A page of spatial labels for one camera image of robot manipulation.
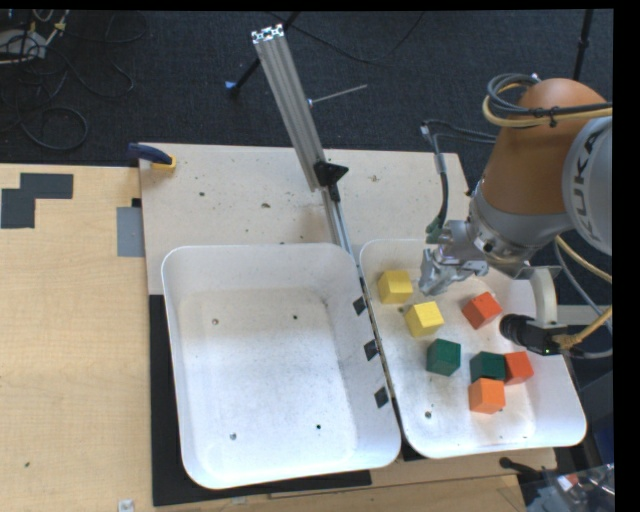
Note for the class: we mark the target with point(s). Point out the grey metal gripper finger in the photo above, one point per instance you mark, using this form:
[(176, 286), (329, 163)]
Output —
[(426, 272), (446, 278)]

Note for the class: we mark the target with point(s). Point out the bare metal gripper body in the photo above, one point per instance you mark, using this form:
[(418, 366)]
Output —
[(462, 245)]

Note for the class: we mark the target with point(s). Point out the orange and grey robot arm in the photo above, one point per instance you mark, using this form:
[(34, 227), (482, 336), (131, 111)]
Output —
[(530, 170)]

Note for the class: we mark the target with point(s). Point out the yellow cube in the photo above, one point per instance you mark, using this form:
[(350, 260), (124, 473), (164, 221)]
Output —
[(424, 318), (395, 286)]

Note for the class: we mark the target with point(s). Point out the red cube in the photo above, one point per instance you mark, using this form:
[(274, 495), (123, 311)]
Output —
[(481, 310), (519, 367)]

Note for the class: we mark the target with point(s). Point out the green cube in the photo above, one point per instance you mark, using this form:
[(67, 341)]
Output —
[(487, 366), (443, 356)]

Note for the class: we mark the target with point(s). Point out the orange cube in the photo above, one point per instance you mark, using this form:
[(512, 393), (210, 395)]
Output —
[(486, 396)]

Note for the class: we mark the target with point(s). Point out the white plastic tray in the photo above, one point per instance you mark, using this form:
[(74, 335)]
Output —
[(265, 370), (450, 425)]

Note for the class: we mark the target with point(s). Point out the pale wood board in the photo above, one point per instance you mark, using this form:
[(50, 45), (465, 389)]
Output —
[(240, 200)]

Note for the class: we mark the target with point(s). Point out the black cylinder on white bracket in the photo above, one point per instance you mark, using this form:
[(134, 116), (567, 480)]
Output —
[(530, 332)]

